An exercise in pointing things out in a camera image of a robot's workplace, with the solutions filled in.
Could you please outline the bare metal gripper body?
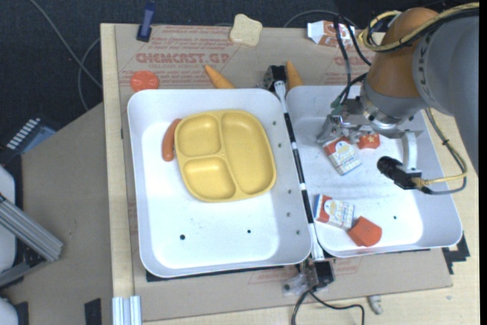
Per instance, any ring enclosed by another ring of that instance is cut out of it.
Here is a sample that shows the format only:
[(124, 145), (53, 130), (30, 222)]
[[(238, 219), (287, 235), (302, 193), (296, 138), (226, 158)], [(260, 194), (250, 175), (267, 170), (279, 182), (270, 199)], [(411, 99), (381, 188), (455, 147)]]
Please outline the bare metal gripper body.
[(332, 116), (348, 136), (349, 129), (360, 129), (364, 135), (378, 133), (399, 138), (399, 125), (415, 114), (415, 99), (407, 97), (355, 97), (344, 103), (332, 103)]

